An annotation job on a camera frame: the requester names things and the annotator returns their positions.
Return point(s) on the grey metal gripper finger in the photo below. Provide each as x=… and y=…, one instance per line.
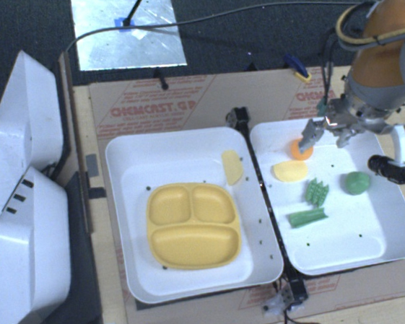
x=312, y=133
x=345, y=137

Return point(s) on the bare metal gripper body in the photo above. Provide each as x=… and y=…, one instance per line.
x=350, y=115

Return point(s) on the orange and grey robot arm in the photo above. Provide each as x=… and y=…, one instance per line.
x=380, y=64

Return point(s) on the orange round slice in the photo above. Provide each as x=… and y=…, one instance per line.
x=295, y=150

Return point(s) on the yellow oval slice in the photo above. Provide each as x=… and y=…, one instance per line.
x=291, y=172

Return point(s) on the green round ball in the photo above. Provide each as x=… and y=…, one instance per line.
x=357, y=183

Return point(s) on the green spiky toy vegetable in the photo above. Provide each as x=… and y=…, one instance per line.
x=316, y=192

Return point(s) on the thin black rod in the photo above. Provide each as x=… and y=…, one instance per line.
x=264, y=190

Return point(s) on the green toy stalk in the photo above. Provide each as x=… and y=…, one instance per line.
x=307, y=217

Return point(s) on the pale yellow flat slice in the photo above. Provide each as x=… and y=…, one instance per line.
x=233, y=168

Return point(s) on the white plastic tray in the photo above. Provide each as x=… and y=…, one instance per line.
x=173, y=161
x=342, y=243

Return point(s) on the brown cardboard board red print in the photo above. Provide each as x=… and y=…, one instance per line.
x=195, y=100

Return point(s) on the yellow divided plate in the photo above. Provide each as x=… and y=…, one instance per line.
x=192, y=231

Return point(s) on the black cylinder on white bracket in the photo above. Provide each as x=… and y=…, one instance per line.
x=388, y=167

